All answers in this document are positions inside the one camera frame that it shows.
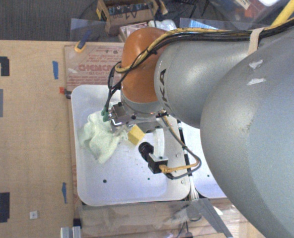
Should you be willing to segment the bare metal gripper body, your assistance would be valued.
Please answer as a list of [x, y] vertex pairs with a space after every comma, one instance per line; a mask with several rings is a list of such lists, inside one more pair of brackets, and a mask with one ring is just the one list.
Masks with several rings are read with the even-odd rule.
[[114, 130], [130, 129], [137, 125], [143, 133], [150, 133], [156, 129], [168, 128], [160, 117], [161, 110], [159, 102], [118, 102], [109, 111], [109, 121]]

